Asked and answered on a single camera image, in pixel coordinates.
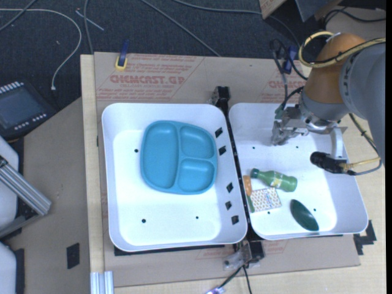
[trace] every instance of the white cable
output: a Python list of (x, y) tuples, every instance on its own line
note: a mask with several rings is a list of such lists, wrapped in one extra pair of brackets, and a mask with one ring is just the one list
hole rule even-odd
[[(22, 11), (23, 9), (0, 9), (0, 11)], [(56, 90), (56, 86), (55, 86), (55, 78), (58, 74), (58, 72), (60, 71), (60, 69), (64, 66), (65, 63), (67, 63), (67, 61), (76, 53), (76, 51), (79, 49), (80, 44), (81, 44), (81, 30), (79, 28), (79, 26), (76, 24), (76, 22), (71, 19), (71, 17), (68, 17), (67, 15), (54, 11), (54, 10), (47, 10), (47, 9), (27, 9), (26, 11), (29, 12), (50, 12), (50, 13), (54, 13), (54, 14), (58, 14), (61, 15), (62, 17), (66, 18), (67, 20), (71, 21), (73, 25), (75, 25), (75, 27), (78, 29), (79, 32), (79, 41), (77, 46), (75, 47), (75, 49), (73, 50), (73, 52), (71, 52), (70, 55), (68, 55), (68, 57), (59, 65), (59, 67), (56, 69), (55, 73), (53, 74), (53, 77), (51, 79), (51, 90), (55, 91)]]

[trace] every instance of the blue clamp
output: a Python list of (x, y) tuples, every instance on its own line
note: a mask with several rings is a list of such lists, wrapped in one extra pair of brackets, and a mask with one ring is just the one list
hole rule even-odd
[(127, 51), (128, 51), (128, 47), (129, 47), (129, 39), (125, 40), (123, 45), (122, 45), (122, 49), (120, 52), (120, 56), (117, 57), (116, 60), (116, 70), (118, 71), (123, 71), (125, 70), (125, 68), (127, 67)]

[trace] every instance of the white tray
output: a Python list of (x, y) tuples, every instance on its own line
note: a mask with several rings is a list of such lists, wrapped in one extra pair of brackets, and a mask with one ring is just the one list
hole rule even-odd
[[(241, 173), (249, 175), (252, 168), (257, 168), (298, 179), (294, 192), (277, 190), (281, 207), (251, 213), (255, 232), (264, 239), (362, 232), (368, 225), (368, 215), (355, 178), (325, 172), (309, 160), (314, 151), (331, 152), (330, 136), (310, 133), (291, 138), (283, 146), (273, 146), (271, 136), (277, 107), (278, 104), (236, 104), (230, 109)], [(266, 187), (258, 179), (251, 181), (253, 189)], [(319, 231), (310, 232), (297, 224), (290, 212), (291, 199), (311, 211)]]
[[(145, 129), (159, 120), (202, 127), (226, 152), (217, 156), (212, 188), (179, 195), (150, 188), (140, 173)], [(234, 244), (247, 232), (247, 220), (223, 113), (208, 104), (109, 105), (102, 113), (110, 238), (132, 252), (170, 247)], [(215, 131), (222, 134), (215, 137)]]

